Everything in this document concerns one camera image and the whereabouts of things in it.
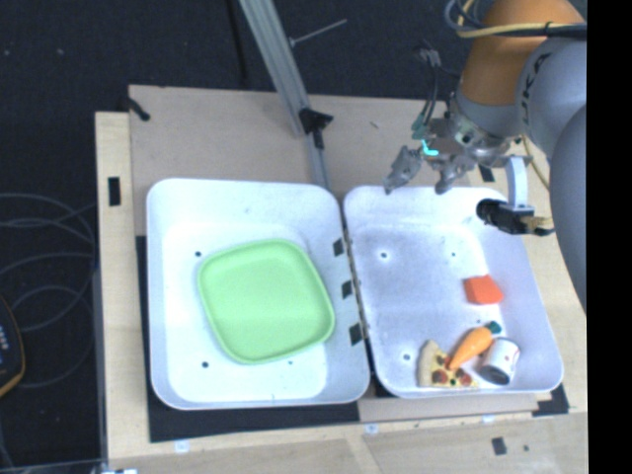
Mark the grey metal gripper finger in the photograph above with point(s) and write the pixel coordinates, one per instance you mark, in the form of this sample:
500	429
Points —
402	168
448	178

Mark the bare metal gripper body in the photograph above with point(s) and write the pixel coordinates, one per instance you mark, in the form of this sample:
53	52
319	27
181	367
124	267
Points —
461	142

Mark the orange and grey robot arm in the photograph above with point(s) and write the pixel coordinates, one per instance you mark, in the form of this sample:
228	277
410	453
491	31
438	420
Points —
538	77

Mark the white plastic tray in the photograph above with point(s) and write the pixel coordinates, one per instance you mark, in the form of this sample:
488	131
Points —
419	289
182	284

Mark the orange cube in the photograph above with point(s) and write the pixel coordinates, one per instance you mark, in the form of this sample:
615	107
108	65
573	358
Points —
481	290

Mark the thin black rod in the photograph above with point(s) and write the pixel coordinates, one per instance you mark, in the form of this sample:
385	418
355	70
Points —
356	284

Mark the brown cardboard board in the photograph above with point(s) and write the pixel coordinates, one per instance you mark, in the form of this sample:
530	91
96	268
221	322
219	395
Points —
247	141

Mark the orange carrot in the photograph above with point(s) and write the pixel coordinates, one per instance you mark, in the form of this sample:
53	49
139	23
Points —
471	346

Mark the white can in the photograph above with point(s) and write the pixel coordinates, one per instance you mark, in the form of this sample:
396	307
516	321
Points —
501	358

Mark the green plate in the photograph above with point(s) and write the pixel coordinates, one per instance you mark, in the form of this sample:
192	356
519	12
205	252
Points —
264	301

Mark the pizza slice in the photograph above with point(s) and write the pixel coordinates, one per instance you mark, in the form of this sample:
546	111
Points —
437	371

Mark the black cylinder on white bracket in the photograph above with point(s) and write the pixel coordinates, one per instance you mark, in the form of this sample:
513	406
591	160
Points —
511	200

